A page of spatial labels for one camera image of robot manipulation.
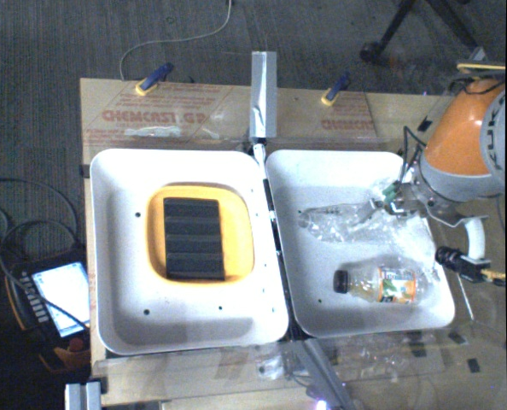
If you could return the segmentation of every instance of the yellow object with black center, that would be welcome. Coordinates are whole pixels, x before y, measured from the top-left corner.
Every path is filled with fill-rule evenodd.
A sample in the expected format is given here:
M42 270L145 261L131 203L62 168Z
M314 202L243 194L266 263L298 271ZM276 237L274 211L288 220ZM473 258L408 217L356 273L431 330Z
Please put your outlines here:
M167 198L217 201L223 250L224 280L177 281L166 271L165 210ZM160 188L149 199L147 217L149 261L154 270L174 284L229 284L239 281L254 268L254 238L248 207L233 190L217 185L172 184Z

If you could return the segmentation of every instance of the lit screen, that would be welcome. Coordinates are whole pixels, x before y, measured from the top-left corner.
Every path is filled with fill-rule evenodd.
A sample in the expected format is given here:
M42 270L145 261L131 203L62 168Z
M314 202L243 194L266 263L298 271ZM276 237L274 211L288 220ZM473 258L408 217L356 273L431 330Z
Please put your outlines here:
M84 324L89 323L89 280L80 262L37 272L32 277L42 297ZM62 337L83 330L81 325L63 312L51 306L47 307Z

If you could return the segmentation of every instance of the white tube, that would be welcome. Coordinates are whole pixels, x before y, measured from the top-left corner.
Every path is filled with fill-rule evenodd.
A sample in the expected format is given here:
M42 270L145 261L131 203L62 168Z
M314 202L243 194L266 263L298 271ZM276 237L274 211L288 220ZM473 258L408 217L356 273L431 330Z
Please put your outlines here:
M468 233L468 257L474 260L485 258L485 230L481 219L469 219L464 222L464 227Z

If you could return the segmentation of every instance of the gray floor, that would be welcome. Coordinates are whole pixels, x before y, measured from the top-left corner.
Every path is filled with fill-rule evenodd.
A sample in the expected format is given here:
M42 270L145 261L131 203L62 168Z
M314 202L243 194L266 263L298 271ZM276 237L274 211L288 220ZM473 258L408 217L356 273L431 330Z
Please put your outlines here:
M424 1L380 62L359 58L363 44L383 34L399 1L234 0L229 22L217 34L133 50L123 72L126 79L139 79L171 62L171 81L249 85L251 51L271 50L277 52L280 87L321 90L348 70L350 91L440 94L456 61L471 50ZM505 62L506 0L449 2L489 59ZM57 188L77 209L84 241L80 78L119 79L119 60L131 47L212 32L226 14L225 0L0 0L0 178ZM71 223L61 201L33 185L0 184L0 207L15 224ZM67 237L45 226L25 242L33 257L64 249ZM62 378L47 378L21 352L20 339L1 295L0 400L5 408L60 408ZM20 371L37 376L43 387L16 386L23 384ZM7 393L7 381L17 394Z

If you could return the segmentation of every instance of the white tray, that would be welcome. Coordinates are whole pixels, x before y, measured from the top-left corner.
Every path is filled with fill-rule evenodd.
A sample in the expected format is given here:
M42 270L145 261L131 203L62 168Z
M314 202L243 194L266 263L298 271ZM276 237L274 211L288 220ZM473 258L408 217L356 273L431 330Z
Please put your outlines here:
M326 243L297 223L306 208L369 200L399 175L401 158L386 152L278 150L267 159L283 258L294 315L313 337L407 331L448 325L455 313L452 294L440 265L426 220L414 217L399 229L383 211L374 218L385 229L369 241ZM439 283L418 305L368 303L333 291L335 270L347 263L399 255L435 268Z
M263 344L288 329L274 238L259 167L240 152L109 149L90 167L97 325L116 354ZM232 189L248 207L254 264L233 284L171 284L149 264L149 198L172 183Z

